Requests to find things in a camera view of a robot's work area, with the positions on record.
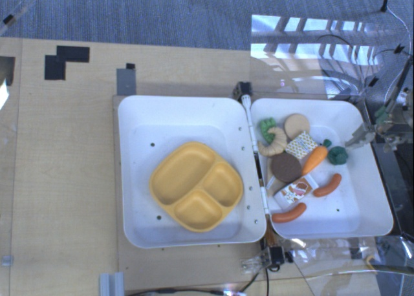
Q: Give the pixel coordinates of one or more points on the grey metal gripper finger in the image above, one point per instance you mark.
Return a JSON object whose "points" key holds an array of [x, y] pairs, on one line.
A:
{"points": [[357, 141], [363, 130]]}

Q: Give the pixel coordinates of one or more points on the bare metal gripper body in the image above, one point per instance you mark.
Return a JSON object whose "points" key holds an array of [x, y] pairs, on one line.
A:
{"points": [[393, 130]]}

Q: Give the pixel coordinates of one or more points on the dark green toy broccoli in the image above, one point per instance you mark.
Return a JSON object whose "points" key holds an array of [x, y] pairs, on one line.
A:
{"points": [[338, 155]]}

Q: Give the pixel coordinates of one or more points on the orange toy carrot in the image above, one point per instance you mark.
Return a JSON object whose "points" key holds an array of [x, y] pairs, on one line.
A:
{"points": [[315, 157]]}

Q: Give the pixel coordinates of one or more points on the orange toy sausage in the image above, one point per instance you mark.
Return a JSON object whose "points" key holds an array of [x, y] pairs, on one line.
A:
{"points": [[288, 213], [327, 185]]}

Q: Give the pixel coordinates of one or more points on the yellow patterned packet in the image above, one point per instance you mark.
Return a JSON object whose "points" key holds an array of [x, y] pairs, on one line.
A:
{"points": [[300, 146]]}

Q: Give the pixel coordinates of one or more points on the tan round biscuit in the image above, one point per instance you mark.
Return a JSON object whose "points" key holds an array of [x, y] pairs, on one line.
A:
{"points": [[297, 123]]}

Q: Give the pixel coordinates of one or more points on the white plastic tray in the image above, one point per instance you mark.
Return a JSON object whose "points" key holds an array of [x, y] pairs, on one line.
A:
{"points": [[355, 210], [181, 117]]}

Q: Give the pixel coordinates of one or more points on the brown round biscuit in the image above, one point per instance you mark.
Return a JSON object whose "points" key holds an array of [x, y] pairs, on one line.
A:
{"points": [[286, 167]]}

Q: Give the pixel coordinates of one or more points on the white printed carton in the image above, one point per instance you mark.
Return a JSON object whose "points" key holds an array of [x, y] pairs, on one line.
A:
{"points": [[296, 189]]}

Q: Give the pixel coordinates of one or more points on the tan toy croissant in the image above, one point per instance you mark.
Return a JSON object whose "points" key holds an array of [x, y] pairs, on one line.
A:
{"points": [[278, 144]]}

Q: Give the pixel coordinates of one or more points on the light green toy grapes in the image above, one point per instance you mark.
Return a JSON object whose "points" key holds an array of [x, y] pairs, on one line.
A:
{"points": [[266, 125]]}

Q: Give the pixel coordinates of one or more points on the thin black and white rod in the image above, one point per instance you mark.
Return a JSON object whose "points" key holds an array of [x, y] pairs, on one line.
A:
{"points": [[249, 120]]}

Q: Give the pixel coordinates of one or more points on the yellow divided plate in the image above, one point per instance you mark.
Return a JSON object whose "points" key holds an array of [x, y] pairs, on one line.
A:
{"points": [[181, 172]]}

